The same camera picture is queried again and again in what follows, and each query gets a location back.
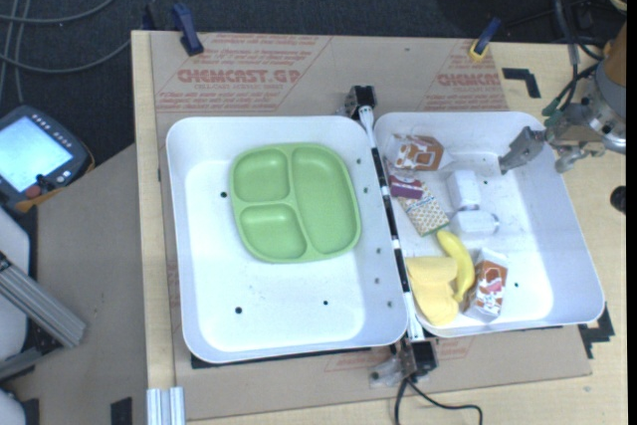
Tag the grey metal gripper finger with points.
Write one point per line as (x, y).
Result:
(571, 160)
(523, 147)

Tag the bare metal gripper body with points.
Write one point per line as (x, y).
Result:
(579, 124)

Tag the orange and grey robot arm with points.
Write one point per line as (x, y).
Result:
(616, 74)

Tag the white plastic tray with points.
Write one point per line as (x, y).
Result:
(542, 244)
(278, 303)

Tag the brown and white carton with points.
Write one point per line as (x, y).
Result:
(420, 154)

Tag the purple and yellow carton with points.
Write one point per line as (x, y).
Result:
(423, 209)

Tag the yellow banana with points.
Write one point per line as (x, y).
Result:
(462, 261)

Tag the thin black and white rod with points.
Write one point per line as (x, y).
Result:
(383, 184)

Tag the orange and white carton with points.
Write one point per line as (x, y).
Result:
(490, 288)

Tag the yellow toy chips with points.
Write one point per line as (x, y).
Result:
(433, 288)

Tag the green divided plate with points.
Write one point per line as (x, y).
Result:
(323, 199)

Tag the brown cardboard board, red print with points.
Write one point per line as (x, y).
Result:
(308, 64)

